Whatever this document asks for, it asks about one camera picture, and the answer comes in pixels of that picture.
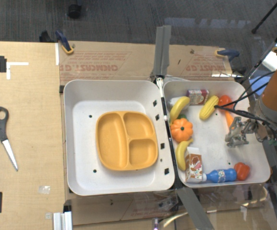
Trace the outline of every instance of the orange pumpkin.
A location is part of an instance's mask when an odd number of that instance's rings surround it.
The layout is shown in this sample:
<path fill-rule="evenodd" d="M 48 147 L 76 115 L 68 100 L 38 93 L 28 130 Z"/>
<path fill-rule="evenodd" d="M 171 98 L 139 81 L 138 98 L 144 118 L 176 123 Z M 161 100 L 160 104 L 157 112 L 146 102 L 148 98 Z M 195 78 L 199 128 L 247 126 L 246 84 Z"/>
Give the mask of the orange pumpkin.
<path fill-rule="evenodd" d="M 176 119 L 170 126 L 171 136 L 177 142 L 189 140 L 193 134 L 192 123 L 185 118 Z"/>

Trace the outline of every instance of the dark floor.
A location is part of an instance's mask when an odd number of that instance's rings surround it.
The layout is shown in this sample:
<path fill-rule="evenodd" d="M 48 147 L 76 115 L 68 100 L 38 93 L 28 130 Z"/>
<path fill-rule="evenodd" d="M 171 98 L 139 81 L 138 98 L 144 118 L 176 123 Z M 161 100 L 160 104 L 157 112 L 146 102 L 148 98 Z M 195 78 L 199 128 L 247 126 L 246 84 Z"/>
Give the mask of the dark floor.
<path fill-rule="evenodd" d="M 156 27 L 172 25 L 171 44 L 219 46 L 240 52 L 231 65 L 251 69 L 277 37 L 277 0 L 82 0 L 78 19 L 67 16 L 76 0 L 0 0 L 0 41 L 55 39 L 155 43 Z"/>

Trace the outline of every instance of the bottle cap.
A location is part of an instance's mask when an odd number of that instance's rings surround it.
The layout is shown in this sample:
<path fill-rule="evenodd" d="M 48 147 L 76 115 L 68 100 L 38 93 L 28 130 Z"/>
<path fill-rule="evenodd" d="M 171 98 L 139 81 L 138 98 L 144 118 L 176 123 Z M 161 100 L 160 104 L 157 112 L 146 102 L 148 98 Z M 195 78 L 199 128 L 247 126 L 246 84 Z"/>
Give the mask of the bottle cap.
<path fill-rule="evenodd" d="M 206 180 L 207 180 L 206 173 L 203 173 L 203 174 L 202 174 L 202 181 L 204 182 L 204 181 L 206 181 Z"/>

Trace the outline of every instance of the blue water bottle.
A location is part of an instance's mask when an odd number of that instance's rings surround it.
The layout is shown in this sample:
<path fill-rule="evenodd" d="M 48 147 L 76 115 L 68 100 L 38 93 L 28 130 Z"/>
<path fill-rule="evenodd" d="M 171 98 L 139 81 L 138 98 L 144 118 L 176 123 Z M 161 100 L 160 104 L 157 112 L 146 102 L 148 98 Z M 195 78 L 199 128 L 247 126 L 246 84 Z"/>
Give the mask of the blue water bottle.
<path fill-rule="evenodd" d="M 237 178 L 237 173 L 235 169 L 227 169 L 227 170 L 213 170 L 212 172 L 205 174 L 203 173 L 203 181 L 212 181 L 215 183 L 220 182 L 233 182 Z"/>

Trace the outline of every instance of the black pole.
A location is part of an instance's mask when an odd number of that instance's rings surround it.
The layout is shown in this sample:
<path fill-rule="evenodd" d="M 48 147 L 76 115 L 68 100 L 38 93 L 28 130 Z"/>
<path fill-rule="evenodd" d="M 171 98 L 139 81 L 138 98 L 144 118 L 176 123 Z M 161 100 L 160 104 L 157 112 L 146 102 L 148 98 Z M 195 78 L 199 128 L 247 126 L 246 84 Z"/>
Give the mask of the black pole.
<path fill-rule="evenodd" d="M 272 9 L 265 15 L 265 17 L 258 23 L 258 25 L 251 31 L 253 34 L 256 33 L 257 29 L 261 26 L 262 23 L 268 18 L 268 16 L 273 12 L 273 10 L 277 7 L 277 3 L 272 7 Z"/>

